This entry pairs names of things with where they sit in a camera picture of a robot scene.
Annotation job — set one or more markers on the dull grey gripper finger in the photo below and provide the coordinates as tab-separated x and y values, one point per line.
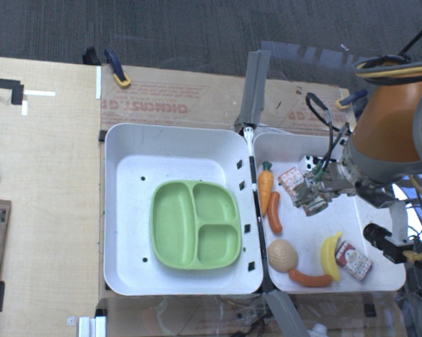
328	197
301	193

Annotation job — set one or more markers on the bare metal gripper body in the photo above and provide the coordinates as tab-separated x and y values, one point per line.
335	179

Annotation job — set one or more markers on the white and green carton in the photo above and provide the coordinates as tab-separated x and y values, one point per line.
315	206

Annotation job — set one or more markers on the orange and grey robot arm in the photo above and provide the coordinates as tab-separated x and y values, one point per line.
388	121

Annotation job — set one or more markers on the black and white spotted carton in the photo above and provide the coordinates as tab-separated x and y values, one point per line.
308	161

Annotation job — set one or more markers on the orange sausage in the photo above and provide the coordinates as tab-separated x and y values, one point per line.
311	279
274	214

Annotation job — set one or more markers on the orange carrot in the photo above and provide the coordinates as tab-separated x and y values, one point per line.
265	189

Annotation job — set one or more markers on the white plastic tray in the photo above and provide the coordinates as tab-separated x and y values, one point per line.
306	237
130	202

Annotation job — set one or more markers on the yellow banana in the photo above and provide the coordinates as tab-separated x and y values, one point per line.
328	258

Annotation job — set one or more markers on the tan bread bun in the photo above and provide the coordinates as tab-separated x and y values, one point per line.
282	255

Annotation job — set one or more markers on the red and white carton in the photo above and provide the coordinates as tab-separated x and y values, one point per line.
353	262

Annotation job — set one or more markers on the green divided plate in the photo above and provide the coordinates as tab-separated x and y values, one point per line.
193	227

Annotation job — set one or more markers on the brown cardboard board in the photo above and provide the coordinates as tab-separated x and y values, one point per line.
201	99

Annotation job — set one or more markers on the black cylinder on white bracket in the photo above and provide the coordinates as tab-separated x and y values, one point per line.
388	242

